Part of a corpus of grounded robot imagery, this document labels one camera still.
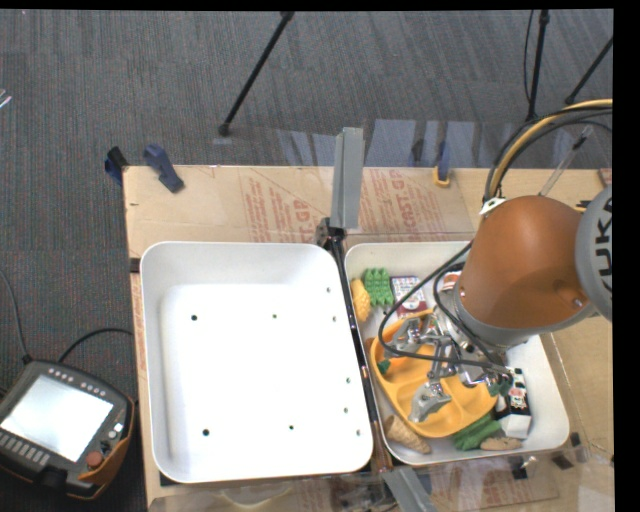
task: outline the yellow cable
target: yellow cable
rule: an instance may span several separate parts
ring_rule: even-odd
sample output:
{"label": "yellow cable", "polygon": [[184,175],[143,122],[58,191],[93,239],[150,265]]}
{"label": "yellow cable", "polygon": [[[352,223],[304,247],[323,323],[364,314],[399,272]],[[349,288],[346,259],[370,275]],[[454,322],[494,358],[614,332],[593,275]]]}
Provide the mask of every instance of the yellow cable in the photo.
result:
{"label": "yellow cable", "polygon": [[555,121],[558,117],[561,117],[565,113],[568,113],[568,111],[570,111],[572,109],[575,109],[575,108],[582,108],[582,107],[613,107],[613,99],[588,100],[588,101],[583,101],[582,103],[576,103],[574,105],[569,105],[568,107],[563,108],[559,113],[557,113],[557,114],[555,114],[553,116],[545,117],[545,118],[541,119],[540,121],[538,121],[533,126],[531,126],[526,132],[524,132],[512,144],[512,146],[509,148],[509,151],[507,151],[507,153],[504,155],[504,157],[502,158],[500,163],[496,166],[496,170],[493,173],[493,177],[491,178],[491,184],[490,184],[490,188],[489,188],[489,197],[487,199],[490,199],[490,198],[492,198],[492,197],[494,197],[496,195],[497,190],[498,190],[498,185],[500,184],[500,181],[502,180],[502,176],[507,171],[507,169],[506,169],[507,162],[509,162],[511,160],[511,157],[514,154],[516,154],[516,152],[520,149],[520,147],[534,133],[536,133],[537,131],[539,131],[541,128],[543,128],[547,124],[551,123],[552,121]]}

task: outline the white plastic tray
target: white plastic tray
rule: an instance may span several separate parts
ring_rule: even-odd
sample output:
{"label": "white plastic tray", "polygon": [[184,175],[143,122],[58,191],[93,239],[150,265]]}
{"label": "white plastic tray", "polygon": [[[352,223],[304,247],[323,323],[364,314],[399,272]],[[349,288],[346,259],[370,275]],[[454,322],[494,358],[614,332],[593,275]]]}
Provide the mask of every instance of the white plastic tray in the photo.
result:
{"label": "white plastic tray", "polygon": [[311,244],[141,259],[151,443],[180,483],[357,471],[373,440],[338,269]]}
{"label": "white plastic tray", "polygon": [[[345,267],[349,281],[362,278],[367,268],[385,268],[393,275],[415,275],[420,279],[453,257],[466,242],[409,242],[409,243],[363,243],[352,247],[346,254]],[[435,304],[432,283],[423,287],[427,303]],[[365,322],[358,323],[360,338],[378,335],[378,326],[383,318],[381,308],[374,308]],[[425,455],[407,448],[385,437],[389,451],[400,461],[411,465],[427,465],[464,459],[475,459],[492,455],[551,450],[562,445],[569,435],[569,418],[553,376],[549,361],[539,336],[507,351],[507,364],[522,368],[527,385],[527,397],[532,422],[529,436],[523,440],[522,448],[510,451],[461,451],[455,448],[450,438],[429,439],[432,452]],[[393,414],[391,402],[374,380],[376,407],[381,421]]]}

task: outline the toy ice cream cone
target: toy ice cream cone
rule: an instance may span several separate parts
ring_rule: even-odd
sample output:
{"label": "toy ice cream cone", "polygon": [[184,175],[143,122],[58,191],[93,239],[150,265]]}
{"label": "toy ice cream cone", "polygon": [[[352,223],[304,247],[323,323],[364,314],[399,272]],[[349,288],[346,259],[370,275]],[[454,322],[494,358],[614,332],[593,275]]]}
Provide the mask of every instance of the toy ice cream cone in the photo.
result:
{"label": "toy ice cream cone", "polygon": [[390,441],[395,441],[420,453],[431,453],[429,443],[411,430],[399,416],[387,416],[383,428]]}

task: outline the white screen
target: white screen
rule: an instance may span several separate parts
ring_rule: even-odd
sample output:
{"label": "white screen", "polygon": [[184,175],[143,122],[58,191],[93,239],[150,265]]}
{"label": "white screen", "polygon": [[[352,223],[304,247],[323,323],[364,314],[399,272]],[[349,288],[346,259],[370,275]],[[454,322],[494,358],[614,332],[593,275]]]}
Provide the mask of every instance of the white screen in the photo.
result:
{"label": "white screen", "polygon": [[112,408],[109,402],[40,375],[0,426],[75,462]]}

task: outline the orange plate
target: orange plate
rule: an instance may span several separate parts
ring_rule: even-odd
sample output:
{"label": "orange plate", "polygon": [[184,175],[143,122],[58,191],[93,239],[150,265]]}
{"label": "orange plate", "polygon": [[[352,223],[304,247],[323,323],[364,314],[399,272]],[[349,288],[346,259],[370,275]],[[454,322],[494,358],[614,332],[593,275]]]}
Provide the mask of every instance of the orange plate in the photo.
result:
{"label": "orange plate", "polygon": [[[398,320],[384,331],[385,340],[390,340],[402,325]],[[421,345],[419,354],[432,355],[432,345]],[[421,436],[445,437],[455,434],[464,427],[479,420],[495,405],[497,396],[491,396],[485,384],[467,387],[457,375],[440,379],[442,389],[451,396],[451,401],[431,413],[425,421],[414,423],[409,420],[411,400],[419,386],[427,380],[427,372],[431,368],[431,361],[414,357],[391,358],[391,365],[384,375],[380,373],[377,363],[384,359],[384,347],[376,337],[369,349],[373,372],[377,382],[393,405],[396,412],[405,420],[407,425]]]}

